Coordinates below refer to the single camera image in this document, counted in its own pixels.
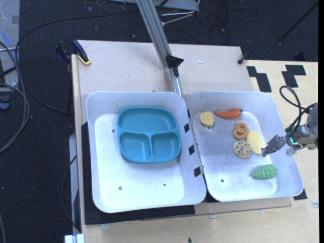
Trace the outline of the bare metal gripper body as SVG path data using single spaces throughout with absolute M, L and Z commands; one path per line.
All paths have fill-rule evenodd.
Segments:
M 286 133 L 286 143 L 292 150 L 318 149 L 318 103 L 307 108 L 305 124 L 297 125 Z

